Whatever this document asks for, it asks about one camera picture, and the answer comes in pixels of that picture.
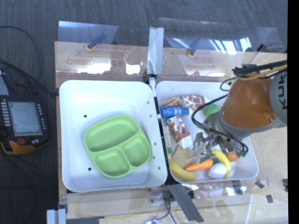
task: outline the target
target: white tray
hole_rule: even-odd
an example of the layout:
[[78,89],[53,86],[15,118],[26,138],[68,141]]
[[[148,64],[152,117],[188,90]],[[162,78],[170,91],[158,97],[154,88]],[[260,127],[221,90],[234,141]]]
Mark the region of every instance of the white tray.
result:
[[[220,90],[220,84],[221,83],[215,83],[215,82],[162,81],[159,82],[156,86],[158,103],[162,105],[167,100],[173,97],[182,97],[183,95],[202,95],[205,98],[207,98],[208,101],[210,101],[227,94],[227,92]],[[230,86],[224,84],[223,88],[229,90]],[[216,102],[216,104],[219,107],[221,107],[223,105],[224,100],[225,99],[222,99]],[[204,119],[206,118],[206,116],[203,114],[202,111],[197,112],[194,117],[199,122],[203,122]],[[192,142],[194,141],[197,133],[203,132],[204,134],[206,134],[205,131],[199,129],[197,126],[195,126],[192,123],[191,115],[183,115],[181,119],[191,134]],[[199,174],[198,178],[188,183],[216,182],[216,181],[218,182],[218,181],[255,178],[258,174],[258,163],[256,160],[256,156],[254,154],[249,137],[244,138],[242,141],[248,146],[249,151],[245,157],[241,157],[237,161],[231,162],[232,170],[228,178],[212,179],[208,176],[207,174],[208,170],[206,169],[206,170],[196,171]],[[177,144],[172,137],[171,137],[171,143],[173,145],[173,150],[175,150]],[[182,182],[182,183],[186,182],[176,177],[175,175],[173,175],[173,177],[178,182]]]
[[[156,187],[167,178],[163,146],[152,90],[142,82],[64,82],[59,90],[62,178],[67,189],[87,192],[108,189]],[[135,119],[152,149],[150,161],[120,178],[100,173],[89,157],[83,136],[93,124],[118,114]]]

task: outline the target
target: button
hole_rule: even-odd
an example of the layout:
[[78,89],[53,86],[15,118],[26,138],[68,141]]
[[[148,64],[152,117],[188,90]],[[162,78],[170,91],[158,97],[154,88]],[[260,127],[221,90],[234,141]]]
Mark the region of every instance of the button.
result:
[[26,143],[26,141],[23,138],[19,138],[18,141],[17,141],[17,143],[19,145],[24,145]]

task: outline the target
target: green plate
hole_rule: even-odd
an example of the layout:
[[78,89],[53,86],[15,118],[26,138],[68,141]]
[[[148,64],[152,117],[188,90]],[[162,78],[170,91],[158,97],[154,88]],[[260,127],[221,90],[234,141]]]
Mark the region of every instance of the green plate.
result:
[[98,170],[110,178],[135,171],[151,157],[147,137],[128,115],[116,115],[89,127],[84,145]]

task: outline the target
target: yellow cable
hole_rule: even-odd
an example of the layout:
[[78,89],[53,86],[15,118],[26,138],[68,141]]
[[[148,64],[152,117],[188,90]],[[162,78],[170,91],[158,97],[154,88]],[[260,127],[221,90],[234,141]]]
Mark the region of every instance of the yellow cable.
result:
[[259,77],[263,77],[263,76],[265,76],[265,75],[268,75],[268,74],[270,74],[270,73],[273,73],[273,72],[275,72],[275,71],[283,70],[283,69],[285,69],[285,68],[287,68],[287,67],[288,67],[288,64],[285,64],[285,65],[282,65],[282,66],[273,68],[273,69],[271,69],[271,70],[268,70],[268,71],[266,71],[266,72],[264,72],[264,73],[258,74],[257,76],[254,76],[254,77],[240,77],[240,76],[237,76],[237,77],[238,77],[238,79],[240,79],[240,80],[254,80],[254,79],[258,79]]

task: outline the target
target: toy banana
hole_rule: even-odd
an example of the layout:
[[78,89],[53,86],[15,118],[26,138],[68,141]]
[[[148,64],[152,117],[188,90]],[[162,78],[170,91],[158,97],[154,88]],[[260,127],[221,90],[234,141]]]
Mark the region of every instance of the toy banana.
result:
[[212,153],[215,155],[215,158],[218,159],[220,163],[225,165],[226,167],[225,177],[228,177],[232,167],[230,165],[230,161],[228,160],[227,156],[222,151],[216,149],[213,149]]
[[168,156],[169,162],[170,162],[170,169],[172,171],[172,173],[181,178],[184,179],[186,181],[192,181],[195,178],[198,177],[198,173],[195,172],[190,172],[190,171],[186,171],[184,169],[182,169],[169,155]]

